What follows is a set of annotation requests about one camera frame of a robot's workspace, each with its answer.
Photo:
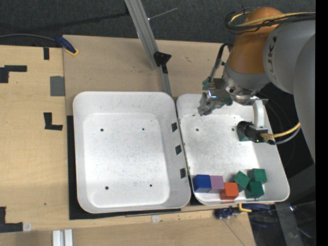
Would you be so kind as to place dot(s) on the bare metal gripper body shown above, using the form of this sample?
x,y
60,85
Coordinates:
x,y
220,90

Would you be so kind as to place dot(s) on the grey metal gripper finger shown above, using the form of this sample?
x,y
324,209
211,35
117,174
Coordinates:
x,y
211,105
202,107

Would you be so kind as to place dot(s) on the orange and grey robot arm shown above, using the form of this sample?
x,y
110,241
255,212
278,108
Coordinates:
x,y
287,55

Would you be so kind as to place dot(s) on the white plastic tray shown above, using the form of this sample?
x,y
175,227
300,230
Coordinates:
x,y
128,152
217,152

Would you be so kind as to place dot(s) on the blue cube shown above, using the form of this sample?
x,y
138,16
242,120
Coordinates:
x,y
201,183

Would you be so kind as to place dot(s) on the purple cube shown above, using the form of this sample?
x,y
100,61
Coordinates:
x,y
217,182

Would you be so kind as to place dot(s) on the green cube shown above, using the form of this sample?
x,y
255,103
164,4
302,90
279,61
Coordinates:
x,y
242,179
258,175
255,189

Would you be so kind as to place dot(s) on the orange cube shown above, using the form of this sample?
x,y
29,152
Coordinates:
x,y
230,190

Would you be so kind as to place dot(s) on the pale wood board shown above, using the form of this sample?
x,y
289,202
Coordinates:
x,y
115,65

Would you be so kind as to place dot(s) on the black cylinder on white bracket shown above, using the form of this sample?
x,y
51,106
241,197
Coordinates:
x,y
252,131

